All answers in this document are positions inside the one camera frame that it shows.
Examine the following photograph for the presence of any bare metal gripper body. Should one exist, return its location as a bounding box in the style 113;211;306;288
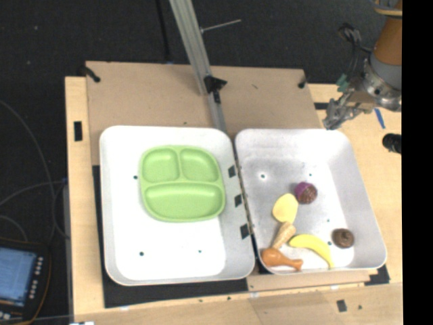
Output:
340;68;403;115

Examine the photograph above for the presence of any white plastic tray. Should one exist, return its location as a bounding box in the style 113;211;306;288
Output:
233;128;388;276
98;125;256;287

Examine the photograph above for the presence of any purple and brown cupcake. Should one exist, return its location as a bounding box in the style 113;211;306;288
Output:
294;181;319;205

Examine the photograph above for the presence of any yellow potato chip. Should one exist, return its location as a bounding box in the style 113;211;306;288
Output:
272;193;300;224

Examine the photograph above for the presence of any thin black and white rod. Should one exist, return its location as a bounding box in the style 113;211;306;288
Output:
232;139;256;246

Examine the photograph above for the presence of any brown chocolate swirl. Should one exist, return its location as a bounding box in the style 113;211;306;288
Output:
331;227;356;250

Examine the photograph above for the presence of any beige ice cream cone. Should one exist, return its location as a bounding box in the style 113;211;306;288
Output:
271;221;297;251

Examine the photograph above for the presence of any yellow banana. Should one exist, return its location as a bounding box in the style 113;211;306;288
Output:
288;234;335;270

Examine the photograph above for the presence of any orange chicken drumstick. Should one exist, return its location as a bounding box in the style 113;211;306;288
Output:
260;247;304;272

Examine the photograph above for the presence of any green divided plate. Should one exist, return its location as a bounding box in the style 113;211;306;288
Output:
137;145;227;223

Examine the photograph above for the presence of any brown flat board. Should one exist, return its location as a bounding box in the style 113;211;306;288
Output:
84;60;379;293

